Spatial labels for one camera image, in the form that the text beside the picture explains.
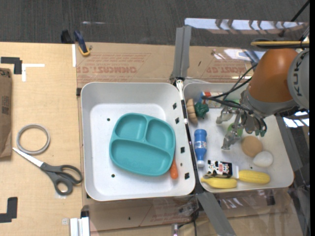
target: teal plate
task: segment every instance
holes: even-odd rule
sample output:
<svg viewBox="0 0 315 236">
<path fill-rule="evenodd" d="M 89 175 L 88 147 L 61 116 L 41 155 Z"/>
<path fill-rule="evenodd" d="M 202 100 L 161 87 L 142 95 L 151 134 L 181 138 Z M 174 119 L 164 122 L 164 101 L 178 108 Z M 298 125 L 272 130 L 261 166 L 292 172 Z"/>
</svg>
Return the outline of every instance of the teal plate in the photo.
<svg viewBox="0 0 315 236">
<path fill-rule="evenodd" d="M 109 144 L 110 158 L 118 167 L 145 176 L 165 174 L 173 162 L 174 150 L 172 127 L 137 113 L 118 119 Z"/>
</svg>

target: white egg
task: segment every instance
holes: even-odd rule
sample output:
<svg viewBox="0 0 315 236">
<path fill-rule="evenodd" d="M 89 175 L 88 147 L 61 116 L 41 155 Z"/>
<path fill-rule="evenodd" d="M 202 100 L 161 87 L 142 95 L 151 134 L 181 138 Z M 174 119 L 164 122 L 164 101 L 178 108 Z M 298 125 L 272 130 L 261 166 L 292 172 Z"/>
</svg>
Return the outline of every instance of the white egg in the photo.
<svg viewBox="0 0 315 236">
<path fill-rule="evenodd" d="M 268 167 L 273 163 L 273 161 L 274 157 L 270 152 L 262 151 L 254 157 L 252 162 L 259 167 Z"/>
</svg>

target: orange carrot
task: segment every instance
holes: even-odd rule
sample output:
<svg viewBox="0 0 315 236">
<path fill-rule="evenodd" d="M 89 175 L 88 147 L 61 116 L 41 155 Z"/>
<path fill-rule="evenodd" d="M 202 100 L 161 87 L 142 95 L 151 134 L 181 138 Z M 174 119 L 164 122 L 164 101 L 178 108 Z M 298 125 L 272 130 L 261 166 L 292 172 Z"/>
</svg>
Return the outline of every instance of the orange carrot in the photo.
<svg viewBox="0 0 315 236">
<path fill-rule="evenodd" d="M 177 171 L 177 167 L 176 167 L 175 157 L 173 158 L 173 162 L 172 162 L 172 165 L 169 169 L 169 172 L 171 174 L 171 178 L 173 178 L 173 179 L 178 178 L 178 171 Z"/>
</svg>

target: egg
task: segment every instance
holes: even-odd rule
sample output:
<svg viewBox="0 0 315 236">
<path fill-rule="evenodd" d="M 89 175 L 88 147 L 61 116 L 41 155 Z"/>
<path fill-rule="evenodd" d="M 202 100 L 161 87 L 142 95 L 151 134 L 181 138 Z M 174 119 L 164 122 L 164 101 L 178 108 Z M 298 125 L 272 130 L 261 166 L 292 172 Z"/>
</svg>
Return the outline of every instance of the egg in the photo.
<svg viewBox="0 0 315 236">
<path fill-rule="evenodd" d="M 262 151 L 254 157 L 252 162 L 259 167 L 269 167 L 273 161 L 274 157 L 270 152 Z"/>
<path fill-rule="evenodd" d="M 241 141 L 243 152 L 250 157 L 255 157 L 258 153 L 262 152 L 262 142 L 256 136 L 246 136 Z"/>
</svg>

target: blue clamp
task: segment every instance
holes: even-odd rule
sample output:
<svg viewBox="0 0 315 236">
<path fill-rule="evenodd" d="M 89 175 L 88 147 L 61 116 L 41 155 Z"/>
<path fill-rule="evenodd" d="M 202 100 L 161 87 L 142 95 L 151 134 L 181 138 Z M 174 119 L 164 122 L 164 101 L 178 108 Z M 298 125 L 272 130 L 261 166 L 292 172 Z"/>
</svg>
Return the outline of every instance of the blue clamp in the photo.
<svg viewBox="0 0 315 236">
<path fill-rule="evenodd" d="M 90 50 L 85 45 L 83 36 L 81 35 L 81 33 L 78 30 L 74 31 L 74 37 L 75 37 L 75 41 L 77 41 L 79 43 L 79 51 L 80 51 L 80 53 L 83 56 L 90 55 Z"/>
</svg>

